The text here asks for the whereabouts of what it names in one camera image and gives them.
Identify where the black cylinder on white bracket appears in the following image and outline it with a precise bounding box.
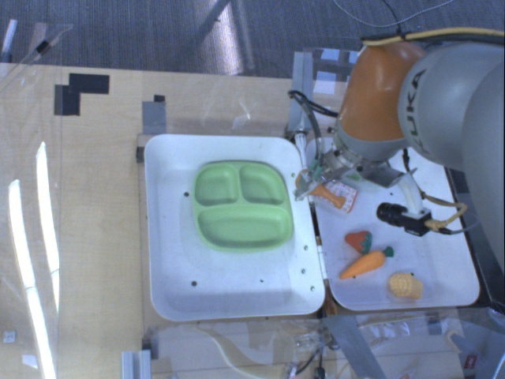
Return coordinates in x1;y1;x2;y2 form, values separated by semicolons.
376;170;433;238

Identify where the green divided plate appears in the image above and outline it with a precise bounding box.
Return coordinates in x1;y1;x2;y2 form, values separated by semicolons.
191;160;295;253

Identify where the orange carrot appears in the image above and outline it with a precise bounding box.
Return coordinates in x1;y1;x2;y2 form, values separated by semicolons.
339;246;395;281

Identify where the white plastic tray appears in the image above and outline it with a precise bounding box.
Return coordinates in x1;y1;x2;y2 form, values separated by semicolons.
305;136;481;312
144;133;327;323

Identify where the white and red packet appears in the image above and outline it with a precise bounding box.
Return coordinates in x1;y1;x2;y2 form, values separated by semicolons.
326;178;359;213

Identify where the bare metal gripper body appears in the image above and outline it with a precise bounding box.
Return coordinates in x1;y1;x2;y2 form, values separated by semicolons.
313;147;366;184

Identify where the yellow corn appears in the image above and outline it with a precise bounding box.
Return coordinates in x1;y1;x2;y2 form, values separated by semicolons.
387;272;425;301

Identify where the red strawberry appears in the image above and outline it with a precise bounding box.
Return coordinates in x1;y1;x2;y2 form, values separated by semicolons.
344;230;374;256

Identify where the thin black and white rod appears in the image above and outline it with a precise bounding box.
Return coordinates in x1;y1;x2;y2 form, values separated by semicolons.
294;131;331;291

